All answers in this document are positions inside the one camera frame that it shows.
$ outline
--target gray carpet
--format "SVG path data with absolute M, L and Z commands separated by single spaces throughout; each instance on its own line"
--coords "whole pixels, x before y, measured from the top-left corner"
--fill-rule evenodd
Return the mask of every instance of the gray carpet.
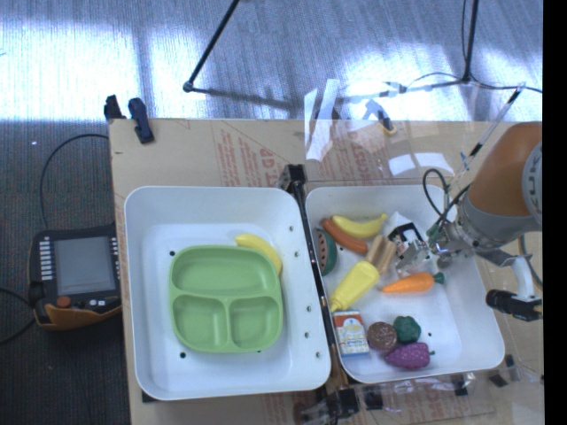
M 184 92 L 232 1 L 0 0 L 0 287 L 27 293 L 40 192 L 50 228 L 113 221 L 104 139 L 66 145 L 39 190 L 61 143 L 107 133 L 110 95 L 127 116 L 140 97 L 156 118 L 303 119 L 304 96 L 336 80 L 344 119 L 380 104 L 392 120 L 489 120 L 524 83 L 504 120 L 542 120 L 543 0 L 478 0 L 469 83 L 438 88 L 465 73 L 473 0 L 241 0 Z M 393 96 L 392 82 L 423 89 Z M 0 340 L 30 318 L 0 291 Z M 31 325 L 0 361 L 0 423 L 129 423 L 120 316 Z

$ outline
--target toy banana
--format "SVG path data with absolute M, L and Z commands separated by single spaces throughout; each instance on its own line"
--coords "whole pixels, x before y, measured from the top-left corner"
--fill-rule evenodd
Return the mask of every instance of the toy banana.
M 282 259 L 277 254 L 276 249 L 274 249 L 272 244 L 268 241 L 259 236 L 253 235 L 252 233 L 243 233 L 242 235 L 235 237 L 234 240 L 237 245 L 241 247 L 248 247 L 262 252 L 272 262 L 277 274 L 279 275 L 282 272 Z
M 331 219 L 343 233 L 358 239 L 368 239 L 378 234 L 382 227 L 382 223 L 387 219 L 387 217 L 388 216 L 385 213 L 382 213 L 380 217 L 375 219 L 367 220 L 366 222 L 359 222 L 350 220 L 345 216 L 335 214 L 331 216 Z

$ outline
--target black clamp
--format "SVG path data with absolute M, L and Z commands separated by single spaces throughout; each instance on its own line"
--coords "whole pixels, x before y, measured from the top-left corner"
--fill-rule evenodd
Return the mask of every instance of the black clamp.
M 135 120 L 137 123 L 134 130 L 140 139 L 140 143 L 153 142 L 154 138 L 150 129 L 150 121 L 148 121 L 148 113 L 142 99 L 139 97 L 130 99 L 128 102 L 128 109 L 132 114 L 132 120 Z
M 400 85 L 400 93 L 405 93 L 405 89 L 402 91 L 402 86 Z M 392 120 L 388 116 L 388 113 L 384 109 L 382 105 L 377 103 L 374 99 L 370 99 L 366 103 L 366 114 L 362 117 L 364 120 L 367 119 L 372 113 L 374 113 L 378 121 L 384 126 L 384 129 L 388 132 L 388 134 L 393 134 L 395 132 L 395 127 L 392 124 Z
M 124 115 L 122 115 L 120 106 L 118 105 L 118 100 L 116 99 L 116 95 L 112 95 L 106 98 L 105 118 L 106 121 L 116 120 L 118 118 L 126 118 Z

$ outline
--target toy carrot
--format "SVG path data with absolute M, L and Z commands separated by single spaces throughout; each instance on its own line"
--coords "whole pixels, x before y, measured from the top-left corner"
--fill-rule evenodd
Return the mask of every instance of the toy carrot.
M 390 283 L 382 288 L 383 293 L 412 293 L 419 291 L 429 290 L 433 284 L 443 283 L 445 275 L 443 273 L 430 273 L 422 272 L 408 275 L 396 282 Z

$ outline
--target wooden table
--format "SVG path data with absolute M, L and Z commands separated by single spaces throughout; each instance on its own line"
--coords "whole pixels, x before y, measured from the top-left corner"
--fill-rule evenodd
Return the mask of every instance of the wooden table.
M 146 144 L 139 142 L 134 120 L 112 120 L 109 126 L 129 399 L 135 425 L 301 423 L 299 413 L 315 406 L 317 399 L 308 391 L 144 401 L 134 368 L 128 290 L 123 209 L 130 192 L 145 185 L 273 187 L 289 164 L 305 165 L 310 182 L 340 178 L 353 184 L 421 183 L 428 165 L 456 169 L 461 153 L 468 153 L 487 127 L 484 122 L 395 122 L 396 131 L 389 135 L 372 121 L 319 121 L 317 126 L 310 123 L 306 135 L 302 120 L 150 120 L 150 124 L 155 141 Z M 507 123 L 497 127 L 483 155 L 506 127 Z M 464 181 L 472 179 L 479 164 L 475 160 Z M 530 234 L 526 240 L 532 263 L 542 275 L 541 233 Z M 515 244 L 505 249 L 518 254 Z M 488 290 L 514 290 L 511 270 L 488 266 L 482 259 L 477 264 Z M 468 395 L 427 389 L 403 395 L 391 391 L 384 394 L 385 408 L 368 411 L 361 398 L 363 389 L 358 389 L 361 410 L 341 423 L 544 423 L 543 321 L 524 322 L 502 313 L 497 313 L 497 320 L 512 358 L 508 363 L 513 365 L 473 374 Z M 398 402 L 398 411 L 388 407 L 392 402 Z

